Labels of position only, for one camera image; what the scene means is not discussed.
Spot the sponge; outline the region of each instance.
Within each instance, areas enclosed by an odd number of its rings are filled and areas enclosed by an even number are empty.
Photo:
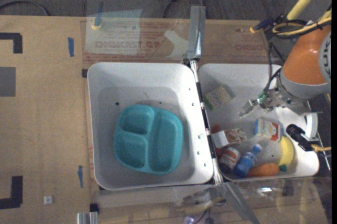
[[[204,96],[205,103],[210,110],[228,103],[231,99],[232,97],[223,86],[206,93]]]

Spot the orange toy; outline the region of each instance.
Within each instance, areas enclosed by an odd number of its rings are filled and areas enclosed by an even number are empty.
[[[248,177],[254,176],[275,176],[279,172],[280,168],[275,163],[267,163],[260,166],[253,167],[249,173]]]

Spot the blue tape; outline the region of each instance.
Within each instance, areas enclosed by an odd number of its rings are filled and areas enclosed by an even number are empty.
[[[78,167],[77,174],[78,174],[78,178],[80,180],[81,188],[83,188],[83,167],[81,165],[79,165],[79,167]]]
[[[74,46],[74,39],[68,37],[68,48],[69,48],[69,54],[71,57],[75,56],[75,46]]]

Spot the white bin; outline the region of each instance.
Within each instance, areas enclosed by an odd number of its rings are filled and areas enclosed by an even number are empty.
[[[243,128],[253,136],[254,122],[263,117],[280,123],[306,128],[304,117],[289,109],[277,108],[267,113],[256,109],[239,118],[239,109],[256,97],[267,82],[267,65],[206,64],[200,68],[203,93],[223,85],[232,95],[222,109],[207,111],[210,125],[223,129]],[[203,184],[214,173],[203,116],[192,71],[182,64],[161,63],[97,63],[88,71],[88,87],[94,150],[94,174],[107,190],[142,187]],[[182,157],[178,167],[167,175],[153,175],[129,169],[119,163],[113,153],[113,137],[120,112],[133,104],[146,104],[169,110],[184,125]],[[295,159],[287,173],[263,179],[313,176],[319,169],[316,153],[305,152],[294,143]],[[227,175],[228,180],[239,179]]]
[[[182,64],[97,63],[88,71],[94,173],[107,190],[202,184],[213,176],[199,97],[192,71]],[[178,167],[167,175],[129,169],[115,158],[113,137],[120,112],[147,104],[169,110],[183,122]]]
[[[280,66],[274,65],[275,72]],[[266,111],[256,106],[249,114],[239,117],[239,110],[246,104],[248,99],[257,98],[259,93],[265,87],[268,81],[268,65],[259,64],[205,64],[200,67],[199,80],[202,92],[206,94],[213,89],[223,86],[233,98],[222,107],[214,110],[207,109],[210,126],[220,125],[222,129],[242,128],[248,138],[248,142],[239,147],[243,154],[251,150],[254,143],[259,141],[254,137],[255,121],[263,118],[281,125],[281,134],[288,136],[285,132],[289,124],[295,124],[306,130],[306,121],[304,116],[299,116],[288,108],[274,108],[272,111]],[[277,176],[263,177],[263,179],[292,178],[313,176],[319,170],[319,160],[317,154],[313,151],[305,152],[294,145],[294,159],[288,166],[287,172],[280,172]],[[262,148],[257,158],[256,165],[260,165],[277,158],[280,152],[273,146],[274,142],[267,143],[266,140],[261,145],[267,145]],[[225,175],[230,181],[257,180],[260,178],[239,178],[235,174]]]

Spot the can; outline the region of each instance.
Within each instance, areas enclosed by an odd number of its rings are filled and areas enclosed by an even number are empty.
[[[232,171],[241,157],[240,152],[234,147],[226,147],[224,152],[219,159],[220,168],[224,172]]]

